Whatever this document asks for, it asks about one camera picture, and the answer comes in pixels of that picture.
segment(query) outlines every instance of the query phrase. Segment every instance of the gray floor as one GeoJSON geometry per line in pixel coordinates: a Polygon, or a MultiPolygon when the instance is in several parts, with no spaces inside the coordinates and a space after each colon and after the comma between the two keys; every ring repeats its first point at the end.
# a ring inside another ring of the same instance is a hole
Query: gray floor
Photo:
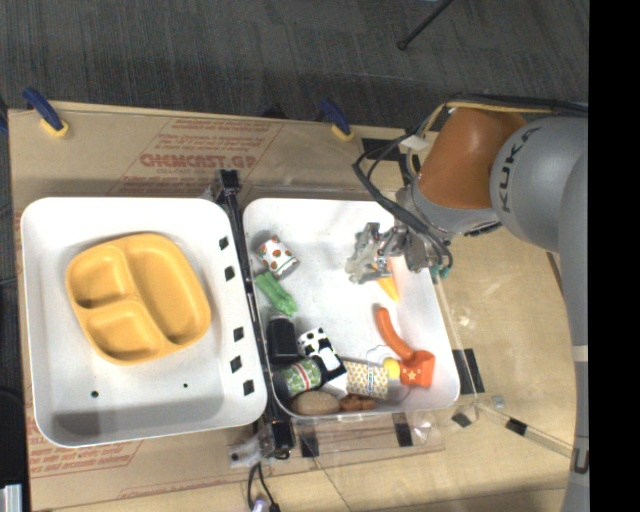
{"type": "MultiPolygon", "coordinates": [[[[3,0],[0,94],[410,127],[456,92],[588,102],[588,0],[3,0]]],[[[0,140],[0,389],[21,393],[10,163],[0,140]]]]}

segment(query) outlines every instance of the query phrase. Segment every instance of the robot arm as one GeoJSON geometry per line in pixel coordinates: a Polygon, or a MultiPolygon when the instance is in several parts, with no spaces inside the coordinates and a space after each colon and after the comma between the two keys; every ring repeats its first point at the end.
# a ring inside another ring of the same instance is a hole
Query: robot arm
{"type": "MultiPolygon", "coordinates": [[[[444,108],[455,108],[419,172],[405,176],[397,202],[382,196],[369,179],[384,154],[378,155],[366,177],[359,166],[366,155],[353,167],[374,199],[396,218],[394,236],[405,237],[402,243],[395,240],[393,255],[400,248],[413,271],[429,268],[434,279],[446,277],[453,265],[449,245],[455,236],[482,234],[500,225],[559,255],[577,379],[574,450],[562,510],[578,512],[590,508],[588,109],[524,100],[526,107],[520,98],[474,96],[439,107],[408,135],[426,133],[444,108]],[[521,115],[526,113],[553,115],[526,122],[521,115]]],[[[373,241],[385,238],[388,234],[374,233],[373,241]]]]}

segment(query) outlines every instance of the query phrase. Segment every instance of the white tray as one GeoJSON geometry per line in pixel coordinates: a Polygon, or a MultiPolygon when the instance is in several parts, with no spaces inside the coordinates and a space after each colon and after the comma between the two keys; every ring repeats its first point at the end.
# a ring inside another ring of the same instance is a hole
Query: white tray
{"type": "Polygon", "coordinates": [[[220,207],[203,199],[46,198],[29,205],[21,228],[35,419],[50,441],[79,447],[183,434],[245,425],[263,413],[265,381],[220,207]],[[165,235],[182,249],[207,294],[212,323],[177,353],[119,366],[85,338],[64,276],[79,252],[136,232],[165,235]],[[235,274],[228,281],[227,267],[235,274]],[[237,357],[241,367],[232,371],[237,357]]]}
{"type": "MultiPolygon", "coordinates": [[[[396,331],[414,350],[436,356],[430,388],[396,390],[394,400],[370,414],[438,409],[457,400],[460,378],[429,272],[409,272],[404,258],[395,258],[400,300],[394,302],[377,283],[354,284],[344,270],[355,250],[356,233],[367,222],[379,222],[381,232],[393,226],[393,217],[381,206],[372,201],[258,199],[246,207],[243,222],[254,275],[266,270],[255,248],[271,234],[300,260],[281,281],[298,307],[292,317],[298,334],[321,326],[338,355],[381,362],[385,355],[395,354],[375,324],[373,311],[379,304],[389,309],[396,331]]],[[[256,297],[264,330],[278,312],[257,287],[256,297]]]]}

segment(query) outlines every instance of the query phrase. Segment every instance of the yellow plate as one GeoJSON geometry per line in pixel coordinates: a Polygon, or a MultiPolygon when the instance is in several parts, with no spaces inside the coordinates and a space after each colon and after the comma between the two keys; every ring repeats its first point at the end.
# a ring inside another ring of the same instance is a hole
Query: yellow plate
{"type": "Polygon", "coordinates": [[[96,245],[67,267],[84,334],[112,363],[131,365],[204,336],[211,308],[189,260],[170,239],[143,233],[96,245]]]}

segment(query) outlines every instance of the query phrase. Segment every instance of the orange sausage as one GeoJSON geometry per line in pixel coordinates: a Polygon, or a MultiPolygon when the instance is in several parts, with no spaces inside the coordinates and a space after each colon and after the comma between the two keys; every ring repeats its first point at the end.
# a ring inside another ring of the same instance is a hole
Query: orange sausage
{"type": "Polygon", "coordinates": [[[398,336],[398,333],[396,333],[393,328],[393,324],[391,323],[389,310],[385,307],[379,307],[376,309],[375,316],[378,331],[380,331],[382,339],[387,345],[389,345],[389,348],[398,354],[400,359],[403,361],[410,361],[413,359],[415,353],[413,349],[407,345],[400,336],[398,336]]]}

